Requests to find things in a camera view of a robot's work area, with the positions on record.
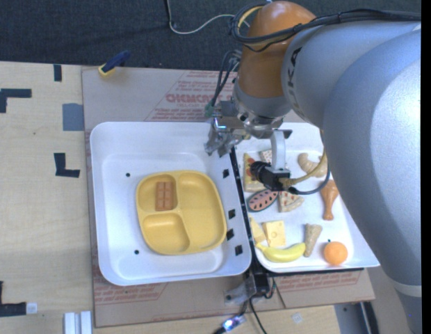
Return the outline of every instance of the white cable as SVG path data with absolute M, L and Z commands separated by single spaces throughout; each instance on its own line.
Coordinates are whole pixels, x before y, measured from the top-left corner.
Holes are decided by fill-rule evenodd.
M 169 14 L 170 17 L 172 17 L 171 16 L 171 7 L 170 7 L 170 4 L 169 4 L 169 0 L 166 0 L 166 4 L 168 5 L 168 14 Z M 172 26 L 172 19 L 170 19 L 170 21 L 169 21 L 169 27 L 170 27 L 170 29 L 171 29 L 172 32 L 177 33 L 179 35 L 190 35 L 192 33 L 196 33 L 198 31 L 202 30 L 206 25 L 210 24 L 212 21 L 214 21 L 216 19 L 219 19 L 221 17 L 234 17 L 234 15 L 230 15 L 230 14 L 217 15 L 217 16 L 209 19 L 208 21 L 206 21 L 203 25 L 201 25 L 197 29 L 192 30 L 192 31 L 187 31 L 187 32 L 181 32 L 181 31 L 178 31 L 178 30 L 174 29 L 174 27 Z

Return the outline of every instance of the white tray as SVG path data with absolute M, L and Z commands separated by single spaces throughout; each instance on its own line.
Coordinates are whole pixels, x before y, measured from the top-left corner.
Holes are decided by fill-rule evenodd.
M 322 155 L 323 145 L 320 140 L 319 129 L 313 125 L 303 122 L 287 122 L 280 129 L 291 129 L 293 133 L 286 140 L 286 164 L 291 171 L 291 178 L 297 178 L 306 173 L 299 167 L 298 155 L 302 152 L 309 154 L 309 159 L 319 161 Z M 270 140 L 259 140 L 251 138 L 242 141 L 236 146 L 236 157 L 239 165 L 239 172 L 243 184 L 243 155 L 247 152 L 256 161 L 260 161 L 259 152 L 271 149 Z M 310 177 L 308 180 L 295 185 L 300 191 L 310 191 L 315 189 L 323 178 Z M 244 192 L 245 201 L 253 193 Z M 325 271 L 332 269 L 354 269 L 363 267 L 375 267 L 379 265 L 378 260 L 372 250 L 362 237 L 355 222 L 351 218 L 346 206 L 339 196 L 332 208 L 334 220 L 324 221 L 324 204 L 321 195 L 315 193 L 309 196 L 302 196 L 303 204 L 291 212 L 279 212 L 278 200 L 269 208 L 260 212 L 248 212 L 257 223 L 266 221 L 284 220 L 286 230 L 287 245 L 304 241 L 305 223 L 320 224 L 323 227 L 313 253 L 310 257 L 301 257 L 294 262 L 276 263 L 271 262 L 263 256 L 263 253 L 256 248 L 257 259 L 263 267 L 275 273 L 291 273 L 306 271 Z M 340 266 L 332 266 L 323 259 L 323 245 L 331 241 L 341 241 L 348 248 L 348 259 Z
M 99 268 L 115 285 L 141 285 L 243 273 L 251 263 L 241 204 L 229 155 L 204 151 L 209 124 L 105 122 L 90 135 Z M 143 239 L 136 187 L 145 176 L 171 170 L 206 173 L 218 188 L 228 232 L 213 250 L 159 255 Z

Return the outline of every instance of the yellow plate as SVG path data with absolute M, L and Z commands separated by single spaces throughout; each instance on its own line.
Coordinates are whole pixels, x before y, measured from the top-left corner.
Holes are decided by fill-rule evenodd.
M 172 183 L 170 210 L 156 210 L 157 183 Z M 138 222 L 147 245 L 164 255 L 211 250 L 225 238 L 222 201 L 212 179 L 201 172 L 154 173 L 138 183 Z

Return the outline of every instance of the black fabric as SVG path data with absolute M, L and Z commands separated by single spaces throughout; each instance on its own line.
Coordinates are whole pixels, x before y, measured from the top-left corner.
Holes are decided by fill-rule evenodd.
M 263 0 L 170 0 L 180 31 Z M 421 0 L 287 0 L 315 15 L 354 8 L 421 12 Z M 192 35 L 168 28 L 164 0 L 0 0 L 0 61 L 102 65 L 123 50 L 129 67 L 218 70 L 239 48 L 218 19 Z

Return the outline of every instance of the white tray with food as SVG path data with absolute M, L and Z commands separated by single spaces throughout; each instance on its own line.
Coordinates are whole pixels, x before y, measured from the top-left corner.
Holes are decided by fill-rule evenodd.
M 90 149 L 98 260 L 109 282 L 141 285 L 234 276 L 250 266 L 252 253 L 236 177 L 229 155 L 205 153 L 209 127 L 199 122 L 105 122 L 93 129 Z M 211 219 L 205 216 L 208 205 L 202 192 L 211 188 L 203 175 L 220 196 L 226 221 L 221 243 L 220 232 L 225 228 L 218 213 Z M 154 184 L 142 183 L 150 176 L 181 187 L 172 201 L 173 210 L 152 208 L 149 197 L 156 192 Z M 194 194 L 199 198 L 195 205 Z M 217 197 L 210 196 L 208 204 L 213 208 Z M 148 221 L 141 223 L 142 218 Z M 178 236 L 171 239 L 170 234 Z M 205 234 L 214 241 L 207 242 Z
M 320 162 L 323 154 L 319 129 L 304 122 L 287 122 L 280 129 L 293 131 L 285 141 L 285 162 L 291 178 L 305 176 L 310 167 L 313 169 Z M 324 196 L 321 192 L 294 196 L 263 191 L 263 185 L 254 179 L 248 168 L 254 161 L 270 161 L 270 150 L 269 139 L 251 138 L 236 146 L 250 227 L 256 230 L 260 247 L 256 247 L 255 252 L 262 266 L 275 273 L 378 266 L 378 260 L 357 228 L 340 194 L 336 193 L 329 199 L 327 187 L 324 188 Z M 324 174 L 325 172 L 319 172 L 317 177 L 311 176 L 294 187 L 299 191 L 316 189 L 325 179 Z M 329 186 L 334 188 L 332 175 L 330 180 Z M 331 220 L 324 219 L 327 209 L 331 213 L 329 216 L 333 216 Z M 312 241 L 308 241 L 305 231 L 317 234 Z M 308 242 L 312 243 L 310 249 L 307 249 Z M 324 253 L 328 243 L 331 244 L 327 247 L 327 252 L 332 251 L 327 254 L 329 262 Z M 286 253 L 271 250 L 292 246 L 293 249 Z

